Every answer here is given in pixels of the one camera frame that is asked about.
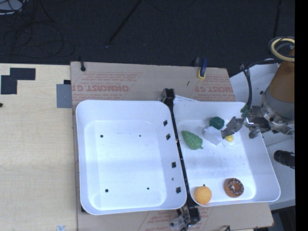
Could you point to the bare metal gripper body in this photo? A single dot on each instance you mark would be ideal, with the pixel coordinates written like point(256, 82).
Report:
point(261, 124)

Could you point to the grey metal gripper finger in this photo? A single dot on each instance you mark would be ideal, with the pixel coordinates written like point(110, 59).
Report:
point(254, 134)
point(232, 127)

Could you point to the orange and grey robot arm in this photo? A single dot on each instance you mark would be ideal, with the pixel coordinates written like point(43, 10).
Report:
point(281, 80)

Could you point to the white and yellow fried egg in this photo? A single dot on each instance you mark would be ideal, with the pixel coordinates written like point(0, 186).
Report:
point(230, 142)

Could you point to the dark green broccoli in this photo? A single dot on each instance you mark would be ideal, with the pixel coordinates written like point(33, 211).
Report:
point(216, 123)

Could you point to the clear plastic packet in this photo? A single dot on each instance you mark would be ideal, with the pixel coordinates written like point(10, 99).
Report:
point(211, 135)

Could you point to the white plastic tray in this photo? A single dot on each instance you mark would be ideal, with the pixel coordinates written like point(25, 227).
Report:
point(125, 162)
point(221, 165)

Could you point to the light green grapes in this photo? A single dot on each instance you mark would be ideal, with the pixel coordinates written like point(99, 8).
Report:
point(192, 140)

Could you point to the white printed paper slip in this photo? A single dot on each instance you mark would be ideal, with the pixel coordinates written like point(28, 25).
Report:
point(186, 99)

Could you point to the brown chocolate doughnut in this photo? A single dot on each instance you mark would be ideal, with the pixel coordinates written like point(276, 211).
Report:
point(234, 187)

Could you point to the thin black rod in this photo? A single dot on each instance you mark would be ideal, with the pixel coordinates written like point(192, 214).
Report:
point(179, 150)

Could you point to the orange fruit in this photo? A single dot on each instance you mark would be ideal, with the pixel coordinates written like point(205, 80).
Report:
point(203, 195)

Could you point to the brown cardboard board, red print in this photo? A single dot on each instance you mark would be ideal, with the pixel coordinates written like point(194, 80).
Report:
point(134, 85)

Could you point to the black cylinder on white bracket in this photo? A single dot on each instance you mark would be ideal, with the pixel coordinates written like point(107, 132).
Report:
point(285, 158)

